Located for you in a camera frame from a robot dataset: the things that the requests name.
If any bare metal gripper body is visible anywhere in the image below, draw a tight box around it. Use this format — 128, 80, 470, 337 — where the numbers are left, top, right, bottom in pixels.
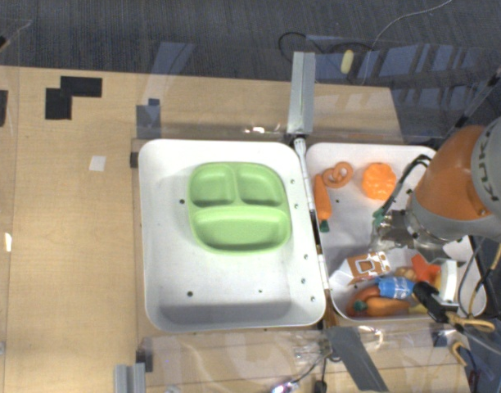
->
381, 209, 453, 262

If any brown and white carton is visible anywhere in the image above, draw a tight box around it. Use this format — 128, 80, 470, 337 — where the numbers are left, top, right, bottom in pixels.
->
345, 251, 392, 283

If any white plastic tray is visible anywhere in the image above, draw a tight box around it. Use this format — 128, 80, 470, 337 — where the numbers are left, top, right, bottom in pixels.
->
137, 138, 327, 335
305, 142, 488, 324

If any blue bottle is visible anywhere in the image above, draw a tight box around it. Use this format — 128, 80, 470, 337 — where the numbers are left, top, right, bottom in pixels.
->
377, 275, 417, 300

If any orange pumpkin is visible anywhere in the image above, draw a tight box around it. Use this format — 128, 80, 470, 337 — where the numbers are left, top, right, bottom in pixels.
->
361, 161, 399, 201

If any orange star-shaped toy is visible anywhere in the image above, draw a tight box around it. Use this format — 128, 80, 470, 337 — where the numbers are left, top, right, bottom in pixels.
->
410, 253, 442, 284

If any large orange carrot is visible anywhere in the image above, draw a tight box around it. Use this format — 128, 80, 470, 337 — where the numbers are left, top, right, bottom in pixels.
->
364, 296, 412, 318

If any orange carrot with green stem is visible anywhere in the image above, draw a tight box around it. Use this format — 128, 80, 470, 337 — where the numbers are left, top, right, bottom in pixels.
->
313, 174, 333, 234

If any orange pretzel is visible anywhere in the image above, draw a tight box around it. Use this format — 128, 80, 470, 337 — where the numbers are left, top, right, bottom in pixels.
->
321, 160, 354, 190

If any green divided plate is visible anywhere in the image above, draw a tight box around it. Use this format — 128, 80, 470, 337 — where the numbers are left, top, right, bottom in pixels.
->
187, 161, 294, 255

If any pale wooden board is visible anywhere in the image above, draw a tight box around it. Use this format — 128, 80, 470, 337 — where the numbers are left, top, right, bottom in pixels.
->
0, 64, 476, 393

